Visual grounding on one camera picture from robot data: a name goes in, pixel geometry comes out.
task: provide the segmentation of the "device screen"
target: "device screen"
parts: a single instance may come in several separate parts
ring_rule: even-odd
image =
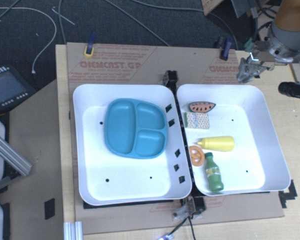
[[[25,92],[25,87],[11,72],[0,74],[0,103]]]

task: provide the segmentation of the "white tray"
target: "white tray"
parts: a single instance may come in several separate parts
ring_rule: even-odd
[[[109,104],[119,98],[142,100],[166,114],[165,151],[156,158],[113,154],[103,124]],[[79,192],[90,205],[182,199],[192,180],[173,93],[161,85],[83,84],[73,93]]]
[[[212,151],[219,166],[224,189],[209,190],[204,173],[205,163],[193,166],[195,185],[207,196],[253,192],[281,191],[291,179],[262,92],[251,85],[185,84],[178,88],[177,98],[182,115],[190,112],[193,102],[211,102],[209,129],[186,128],[188,146],[205,137],[232,136],[234,149]]]

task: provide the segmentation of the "yellow ring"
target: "yellow ring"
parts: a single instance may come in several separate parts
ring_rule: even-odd
[[[190,156],[191,156],[191,162],[194,166],[201,166],[204,163],[205,154],[200,147],[198,147],[196,145],[190,146],[189,152],[190,152]]]

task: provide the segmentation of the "blue clamp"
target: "blue clamp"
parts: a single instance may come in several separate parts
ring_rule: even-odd
[[[221,51],[221,54],[220,54],[220,59],[222,59],[224,61],[228,60],[229,50],[230,50],[230,47],[232,45],[232,42],[233,42],[233,40],[232,40],[231,37],[227,37],[224,40],[223,48],[222,48],[222,51]]]
[[[91,58],[92,55],[94,54],[94,42],[95,42],[95,38],[96,38],[96,33],[93,32],[91,35],[90,35],[90,39],[89,39],[89,42],[88,42],[88,45],[85,47],[84,49],[84,56],[86,58]]]

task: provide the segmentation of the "bottle cap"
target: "bottle cap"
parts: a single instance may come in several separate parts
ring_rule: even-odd
[[[211,153],[211,152],[208,152],[208,153],[205,153],[204,154],[204,157],[213,157],[214,155]]]

